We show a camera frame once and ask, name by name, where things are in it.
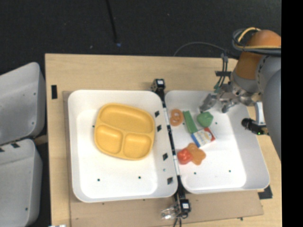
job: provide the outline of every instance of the tabletop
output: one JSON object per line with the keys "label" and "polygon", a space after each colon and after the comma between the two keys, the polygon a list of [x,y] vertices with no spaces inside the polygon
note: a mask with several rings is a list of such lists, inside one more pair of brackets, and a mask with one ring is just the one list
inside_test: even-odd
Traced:
{"label": "tabletop", "polygon": [[[233,70],[237,61],[229,59],[228,70]],[[97,226],[94,218],[98,212],[97,205],[84,205],[73,197],[69,184],[68,153],[66,151],[66,129],[64,119],[64,92],[79,89],[99,90],[148,90],[154,79],[164,79],[166,91],[170,90],[213,90],[218,78],[215,71],[222,69],[221,58],[186,58],[158,56],[128,56],[128,55],[81,55],[81,54],[46,54],[45,80],[47,97],[47,134],[49,145],[50,196],[52,225],[76,227],[80,224]],[[255,191],[234,192],[231,194],[213,194],[205,196],[190,196],[196,208],[201,208],[204,215],[200,218],[193,213],[182,225],[187,227],[214,226],[282,226],[282,184],[281,161],[275,152],[268,136],[258,136],[269,174],[270,187],[273,193],[271,199],[256,199]],[[247,206],[247,198],[256,206]],[[216,213],[208,211],[208,204]],[[100,216],[110,225],[117,224],[124,217],[121,226],[134,226],[135,221],[125,221],[127,216],[149,212],[156,209],[159,202],[170,203],[171,200],[121,201],[120,203],[105,204],[107,214]],[[126,211],[127,203],[137,206],[134,210]],[[82,216],[85,208],[91,208],[90,214]],[[156,217],[141,219],[149,221],[146,226],[171,226],[172,222],[154,220]]]}

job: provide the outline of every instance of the white plastic container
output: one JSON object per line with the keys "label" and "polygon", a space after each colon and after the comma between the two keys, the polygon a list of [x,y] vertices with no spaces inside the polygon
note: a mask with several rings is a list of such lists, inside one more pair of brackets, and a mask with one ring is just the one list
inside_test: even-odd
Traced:
{"label": "white plastic container", "polygon": [[42,160],[32,140],[0,147],[0,227],[29,226],[39,215]]}
{"label": "white plastic container", "polygon": [[0,122],[0,145],[43,129],[45,80],[36,62],[0,76]]}
{"label": "white plastic container", "polygon": [[[101,107],[109,103],[137,107],[154,118],[155,140],[146,158],[120,159],[97,148],[94,124]],[[68,98],[68,117],[72,188],[78,199],[83,202],[147,199],[169,197],[176,192],[178,182],[165,114],[155,93],[78,90]]]}
{"label": "white plastic container", "polygon": [[[173,109],[190,111],[198,130],[202,129],[196,117],[209,93],[168,92],[165,97],[168,114]],[[214,116],[210,129],[216,139],[201,147],[206,153],[202,164],[197,166],[189,162],[179,165],[183,186],[195,194],[266,188],[269,174],[257,137],[241,125],[243,118],[249,118],[246,106],[236,105],[227,113],[222,113],[221,108],[217,102],[208,110]],[[172,126],[171,130],[177,152],[193,142],[186,125]]]}

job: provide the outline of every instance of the yellow plate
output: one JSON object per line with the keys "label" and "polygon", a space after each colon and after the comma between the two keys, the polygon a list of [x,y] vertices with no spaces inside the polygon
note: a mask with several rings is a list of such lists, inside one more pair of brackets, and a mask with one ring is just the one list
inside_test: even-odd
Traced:
{"label": "yellow plate", "polygon": [[154,119],[142,109],[112,103],[104,105],[98,113],[94,138],[103,153],[140,160],[150,153],[154,136]]}

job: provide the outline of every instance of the wooden table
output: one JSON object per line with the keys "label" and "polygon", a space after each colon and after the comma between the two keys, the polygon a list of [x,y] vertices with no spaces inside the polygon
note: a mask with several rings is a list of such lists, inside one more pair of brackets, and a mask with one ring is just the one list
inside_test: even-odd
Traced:
{"label": "wooden table", "polygon": [[[229,60],[229,70],[233,70],[236,62],[236,60]],[[68,227],[74,227],[77,226],[76,220],[81,221],[81,216],[74,217],[73,219],[73,209],[71,209],[71,206],[81,206],[81,203],[71,197],[69,188],[68,156],[66,153],[63,111],[64,91],[75,91],[78,89],[147,90],[156,78],[165,80],[166,91],[213,90],[213,86],[218,80],[215,76],[215,71],[221,69],[222,60],[219,58],[46,54],[45,80],[52,225],[66,224]],[[239,214],[241,214],[239,208],[230,204],[228,208],[220,209],[221,203],[213,201],[212,204],[215,205],[214,210],[219,208],[219,211],[222,211],[222,213],[213,213],[213,211],[204,212],[201,213],[205,215],[204,222],[189,223],[189,217],[187,222],[183,222],[183,226],[282,226],[281,162],[268,136],[259,136],[258,141],[269,170],[270,187],[273,192],[272,199],[258,200],[264,214],[260,213],[259,210],[249,213],[250,207],[246,206],[245,201],[242,200],[242,194],[248,194],[251,198],[250,201],[256,202],[257,191],[249,191],[248,193],[238,192],[233,195],[234,202],[241,202],[242,206],[240,209],[245,210],[248,217],[244,216],[243,219],[235,218],[236,215],[233,216],[232,209],[235,207],[237,211],[240,211]],[[222,201],[226,200],[232,203],[232,200],[227,200],[228,196],[224,194],[218,194],[217,196],[208,195],[209,198],[212,197],[212,199],[217,199],[218,201],[219,199]],[[150,211],[149,207],[154,205],[156,201],[147,201],[144,206],[141,206],[140,204],[142,203],[140,203],[140,209],[146,208],[147,211]],[[119,211],[121,211],[121,216],[127,216],[128,214],[125,211]],[[92,215],[86,216],[86,222],[83,223],[88,223],[87,221],[92,218],[94,218]],[[153,222],[153,218],[150,219],[148,217],[147,220],[151,221],[149,226],[171,226],[172,223],[158,220]]]}

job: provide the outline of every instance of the dark background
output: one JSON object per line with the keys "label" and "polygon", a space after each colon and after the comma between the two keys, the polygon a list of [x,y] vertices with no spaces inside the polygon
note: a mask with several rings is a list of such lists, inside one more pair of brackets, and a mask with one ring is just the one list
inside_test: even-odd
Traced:
{"label": "dark background", "polygon": [[[109,0],[121,46],[114,41],[106,0],[0,0],[0,74],[45,53],[173,56],[189,42],[215,44],[237,54],[232,33],[255,26],[281,35],[282,0]],[[220,57],[196,44],[177,56]],[[47,145],[41,212],[33,227],[50,224]]]}

